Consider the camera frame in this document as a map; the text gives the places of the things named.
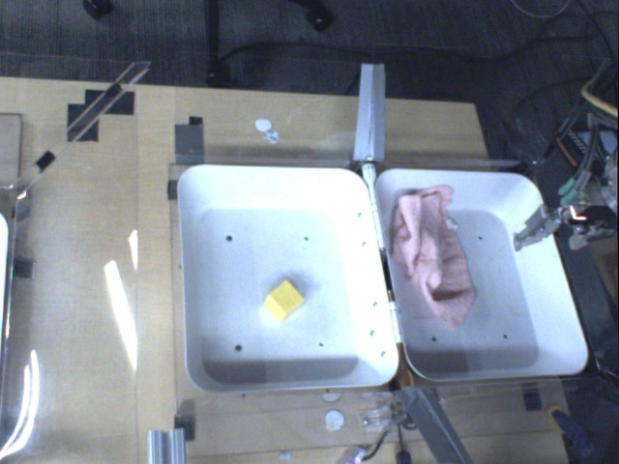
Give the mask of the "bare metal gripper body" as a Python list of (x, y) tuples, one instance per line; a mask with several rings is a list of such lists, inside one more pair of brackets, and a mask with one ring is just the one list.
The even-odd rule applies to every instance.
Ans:
[(562, 205), (558, 207), (557, 215), (572, 227), (576, 235), (612, 236), (618, 232), (617, 213), (606, 205)]

